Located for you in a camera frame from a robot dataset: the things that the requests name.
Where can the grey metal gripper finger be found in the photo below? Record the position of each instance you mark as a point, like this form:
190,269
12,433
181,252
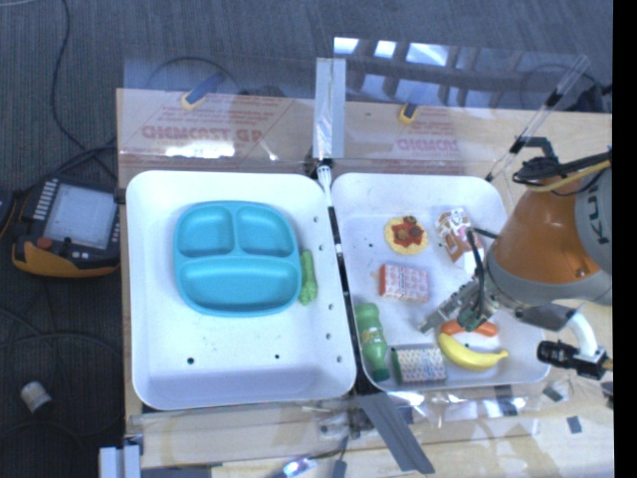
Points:
430,324

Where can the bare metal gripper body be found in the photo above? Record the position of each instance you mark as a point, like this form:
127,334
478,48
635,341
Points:
468,297

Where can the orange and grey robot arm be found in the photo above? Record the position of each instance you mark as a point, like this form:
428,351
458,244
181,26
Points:
542,237

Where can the orange carrot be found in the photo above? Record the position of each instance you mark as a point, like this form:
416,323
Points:
490,329

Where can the patterned can with green lid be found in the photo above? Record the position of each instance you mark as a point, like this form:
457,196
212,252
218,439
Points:
420,365

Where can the orange patterned packet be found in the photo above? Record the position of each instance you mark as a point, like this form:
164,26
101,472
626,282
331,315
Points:
404,283

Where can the yellow banana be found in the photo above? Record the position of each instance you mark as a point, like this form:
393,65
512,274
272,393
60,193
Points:
470,357

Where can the green plastic bottle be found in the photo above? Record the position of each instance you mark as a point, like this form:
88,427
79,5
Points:
372,336

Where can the white and brown carton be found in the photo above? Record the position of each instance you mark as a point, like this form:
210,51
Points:
453,237

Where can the toy pizza slice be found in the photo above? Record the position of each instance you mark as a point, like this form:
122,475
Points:
405,237

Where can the green toy vegetable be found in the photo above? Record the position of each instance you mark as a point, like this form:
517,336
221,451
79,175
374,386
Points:
308,282

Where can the white plastic tray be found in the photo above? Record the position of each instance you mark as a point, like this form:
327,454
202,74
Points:
358,207
224,356

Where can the blue divided plate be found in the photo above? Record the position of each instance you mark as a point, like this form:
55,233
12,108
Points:
234,262

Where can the brown cardboard board, red print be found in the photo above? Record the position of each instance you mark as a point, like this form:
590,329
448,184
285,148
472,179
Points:
209,132

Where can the grey tape roll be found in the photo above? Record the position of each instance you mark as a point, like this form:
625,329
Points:
36,396

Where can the black cylinder on white bracket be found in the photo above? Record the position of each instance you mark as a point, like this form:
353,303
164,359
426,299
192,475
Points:
560,354

